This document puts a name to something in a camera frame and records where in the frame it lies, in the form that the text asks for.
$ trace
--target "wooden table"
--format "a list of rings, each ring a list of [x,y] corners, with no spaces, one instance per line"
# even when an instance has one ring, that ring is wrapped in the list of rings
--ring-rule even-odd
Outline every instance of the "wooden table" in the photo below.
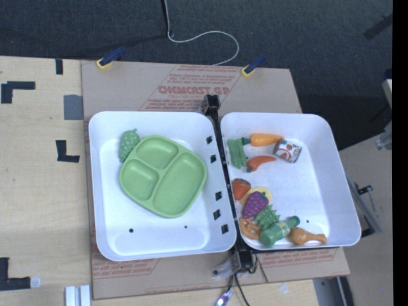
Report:
[[[0,84],[35,81],[0,104],[0,257],[8,277],[39,288],[0,291],[0,305],[63,305],[64,288],[91,284],[83,120],[64,120],[63,98],[82,95],[80,62],[0,57]],[[57,140],[78,163],[58,162]],[[318,305],[312,280],[243,287],[251,305]],[[93,305],[214,305],[223,289],[95,300]],[[228,305],[243,305],[238,289]]]

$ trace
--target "green plate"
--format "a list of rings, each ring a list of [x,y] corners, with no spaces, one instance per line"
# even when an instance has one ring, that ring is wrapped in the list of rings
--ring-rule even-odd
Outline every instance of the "green plate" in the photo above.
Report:
[[[143,138],[123,162],[122,190],[163,217],[180,217],[191,207],[207,179],[207,167],[194,152],[159,135]]]

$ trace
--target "white cable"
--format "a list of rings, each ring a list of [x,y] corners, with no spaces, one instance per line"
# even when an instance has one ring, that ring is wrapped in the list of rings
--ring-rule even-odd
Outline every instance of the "white cable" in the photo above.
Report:
[[[193,38],[190,38],[190,39],[188,39],[188,40],[181,40],[181,41],[174,40],[174,39],[170,36],[170,18],[169,18],[169,15],[168,15],[167,0],[163,0],[163,1],[164,1],[164,8],[166,9],[167,37],[168,37],[168,39],[169,39],[171,42],[173,42],[173,43],[187,43],[187,42],[194,41],[195,39],[198,39],[198,38],[200,38],[200,37],[202,37],[202,36],[204,36],[204,35],[207,35],[207,34],[223,34],[223,35],[226,35],[226,36],[230,37],[230,38],[235,42],[235,44],[237,45],[237,51],[235,52],[235,54],[234,54],[231,58],[229,58],[229,59],[227,59],[227,60],[225,60],[225,61],[223,61],[223,62],[218,62],[217,64],[214,64],[214,66],[219,66],[220,64],[225,64],[225,63],[227,63],[227,62],[233,60],[233,59],[238,55],[238,53],[239,53],[239,51],[240,51],[240,45],[238,44],[237,39],[234,38],[231,34],[228,34],[228,33],[222,32],[222,31],[208,31],[208,32],[205,32],[205,33],[201,33],[201,34],[199,34],[199,35],[197,35],[197,36],[195,36],[195,37],[193,37]]]

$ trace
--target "pretzel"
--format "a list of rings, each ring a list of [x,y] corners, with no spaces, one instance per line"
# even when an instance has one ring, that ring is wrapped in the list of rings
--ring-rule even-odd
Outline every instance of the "pretzel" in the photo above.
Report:
[[[241,232],[248,238],[259,239],[261,227],[254,224],[251,219],[244,219],[243,217],[240,217],[240,229]]]

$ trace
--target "blue clamp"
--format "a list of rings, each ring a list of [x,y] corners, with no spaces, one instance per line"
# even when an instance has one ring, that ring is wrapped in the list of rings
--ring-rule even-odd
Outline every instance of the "blue clamp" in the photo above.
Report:
[[[249,64],[241,69],[241,75],[244,76],[245,78],[250,77],[254,73],[255,68],[261,65],[265,60],[266,57],[263,55],[261,57],[256,58],[252,64]]]
[[[104,58],[96,61],[99,69],[107,69],[112,64],[112,61],[119,60],[126,53],[125,47],[117,48],[104,56]]]

